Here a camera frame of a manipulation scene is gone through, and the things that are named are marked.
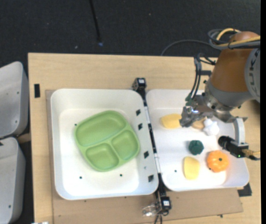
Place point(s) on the white toy garlic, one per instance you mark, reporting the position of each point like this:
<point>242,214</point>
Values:
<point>211,127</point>

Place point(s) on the green divided plate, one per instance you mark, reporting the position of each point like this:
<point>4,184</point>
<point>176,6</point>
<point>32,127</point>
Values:
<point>104,139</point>

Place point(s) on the orange toy pumpkin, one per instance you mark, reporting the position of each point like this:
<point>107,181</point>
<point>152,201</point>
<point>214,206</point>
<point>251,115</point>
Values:
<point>217,161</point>

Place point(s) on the thin black and white rod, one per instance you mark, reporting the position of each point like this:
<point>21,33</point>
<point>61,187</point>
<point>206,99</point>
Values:
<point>152,134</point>

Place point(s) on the tan toy biscuit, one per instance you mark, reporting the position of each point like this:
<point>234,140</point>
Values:
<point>198,125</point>

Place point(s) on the white plastic tray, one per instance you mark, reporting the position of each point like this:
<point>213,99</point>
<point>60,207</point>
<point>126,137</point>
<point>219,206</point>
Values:
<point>100,188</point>
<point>170,146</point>

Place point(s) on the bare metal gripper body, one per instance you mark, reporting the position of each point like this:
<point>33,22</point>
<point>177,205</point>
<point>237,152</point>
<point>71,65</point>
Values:
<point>213,109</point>

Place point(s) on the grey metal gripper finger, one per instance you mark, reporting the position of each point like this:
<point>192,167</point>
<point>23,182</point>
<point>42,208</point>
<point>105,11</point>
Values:
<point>188,111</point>
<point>186,122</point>

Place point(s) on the dark green toy broccoli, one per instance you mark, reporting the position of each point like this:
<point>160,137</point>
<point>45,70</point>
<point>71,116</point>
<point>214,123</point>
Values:
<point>196,147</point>

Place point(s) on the black cylinder on white bracket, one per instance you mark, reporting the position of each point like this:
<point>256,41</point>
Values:
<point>231,146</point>

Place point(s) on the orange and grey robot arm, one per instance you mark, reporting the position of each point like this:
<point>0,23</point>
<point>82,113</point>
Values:
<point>230,71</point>

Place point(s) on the yellow toy food piece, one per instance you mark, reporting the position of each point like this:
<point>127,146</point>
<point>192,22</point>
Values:
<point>170,121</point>
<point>191,168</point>

